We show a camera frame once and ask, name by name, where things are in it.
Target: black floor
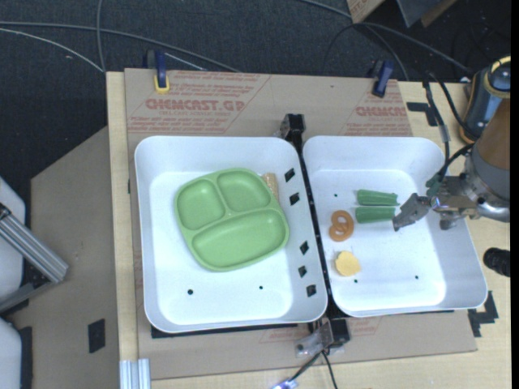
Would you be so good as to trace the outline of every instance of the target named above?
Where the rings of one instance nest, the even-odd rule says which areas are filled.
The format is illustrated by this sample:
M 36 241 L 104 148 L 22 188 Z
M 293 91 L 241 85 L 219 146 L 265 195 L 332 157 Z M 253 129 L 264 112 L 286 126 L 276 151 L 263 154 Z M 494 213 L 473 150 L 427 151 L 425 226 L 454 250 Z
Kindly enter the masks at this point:
M 345 0 L 314 0 L 347 11 Z M 512 0 L 458 0 L 431 26 L 405 26 L 396 0 L 366 21 L 405 33 L 477 71 L 511 51 Z M 97 65 L 92 30 L 14 26 L 36 22 L 94 27 L 98 0 L 0 0 L 0 28 L 56 41 Z M 244 72 L 364 76 L 392 54 L 365 27 L 337 35 L 350 21 L 296 0 L 105 0 L 102 27 L 146 36 Z M 431 51 L 376 29 L 401 58 L 410 80 L 433 71 L 458 81 L 464 71 Z M 102 36 L 108 71 L 141 67 L 159 45 Z M 225 68 L 167 49 L 170 69 Z M 402 70 L 396 78 L 405 79 Z M 105 78 L 75 55 L 47 42 L 0 31 L 0 177 L 18 192 L 54 161 L 106 125 Z

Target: black hole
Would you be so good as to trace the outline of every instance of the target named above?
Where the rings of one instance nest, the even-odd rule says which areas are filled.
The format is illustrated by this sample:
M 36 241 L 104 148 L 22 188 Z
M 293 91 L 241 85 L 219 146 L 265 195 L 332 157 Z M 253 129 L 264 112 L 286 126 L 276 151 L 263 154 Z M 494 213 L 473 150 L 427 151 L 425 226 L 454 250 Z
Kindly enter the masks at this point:
M 285 173 L 285 182 L 288 183 L 288 181 L 295 176 L 294 169 L 290 169 L 288 172 Z
M 312 295 L 314 295 L 315 293 L 317 293 L 317 288 L 315 285 L 308 285 L 307 286 L 307 296 L 308 297 L 311 297 Z
M 310 247 L 308 246 L 308 242 L 307 242 L 307 241 L 303 242 L 303 243 L 301 244 L 301 246 L 299 247 L 299 249 L 301 250 L 301 253 L 302 253 L 303 255 L 308 251 L 309 248 L 310 248 Z
M 299 201 L 299 193 L 294 193 L 290 196 L 290 206 L 296 204 Z
M 298 271 L 299 271 L 299 276 L 301 278 L 303 278 L 305 276 L 305 274 L 307 273 L 307 267 L 305 267 L 304 265 L 302 267 L 299 267 L 298 268 Z

